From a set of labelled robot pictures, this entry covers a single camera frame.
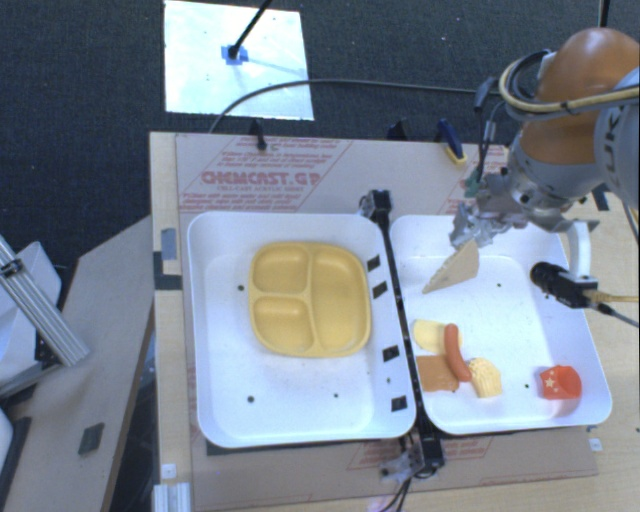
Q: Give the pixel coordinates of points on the brown cardboard board red print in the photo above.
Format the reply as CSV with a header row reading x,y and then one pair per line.
x,y
280,175

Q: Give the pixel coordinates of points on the tan pizza slice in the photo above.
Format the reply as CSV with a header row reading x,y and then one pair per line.
x,y
457,272

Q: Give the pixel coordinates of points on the white plastic tray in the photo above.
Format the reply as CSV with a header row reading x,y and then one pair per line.
x,y
225,390
515,340

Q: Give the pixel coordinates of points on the brown bread slice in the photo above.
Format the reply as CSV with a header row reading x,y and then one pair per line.
x,y
435,375

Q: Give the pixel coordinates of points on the orange sausage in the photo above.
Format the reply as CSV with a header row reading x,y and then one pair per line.
x,y
456,352

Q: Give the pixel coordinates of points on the red block with yellow stars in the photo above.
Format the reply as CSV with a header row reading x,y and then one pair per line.
x,y
560,384

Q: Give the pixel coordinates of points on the thin black and white rod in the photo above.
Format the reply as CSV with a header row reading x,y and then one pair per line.
x,y
400,300

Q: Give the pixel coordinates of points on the pale yellow round biscuit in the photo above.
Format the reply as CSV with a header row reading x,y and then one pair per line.
x,y
427,334

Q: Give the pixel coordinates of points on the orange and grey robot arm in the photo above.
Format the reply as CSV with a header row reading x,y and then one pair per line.
x,y
580,75

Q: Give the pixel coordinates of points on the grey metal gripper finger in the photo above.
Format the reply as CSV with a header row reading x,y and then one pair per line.
x,y
464,227
492,230

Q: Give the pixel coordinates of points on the yellow divided plate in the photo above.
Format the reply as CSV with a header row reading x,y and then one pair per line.
x,y
330,300

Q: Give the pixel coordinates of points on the black cylinder on white bracket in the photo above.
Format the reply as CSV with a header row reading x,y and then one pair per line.
x,y
557,285

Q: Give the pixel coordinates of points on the yellow ridged toy food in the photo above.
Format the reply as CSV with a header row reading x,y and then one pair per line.
x,y
486,380

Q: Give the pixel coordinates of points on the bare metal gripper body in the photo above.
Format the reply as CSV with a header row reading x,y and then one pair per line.
x,y
505,200

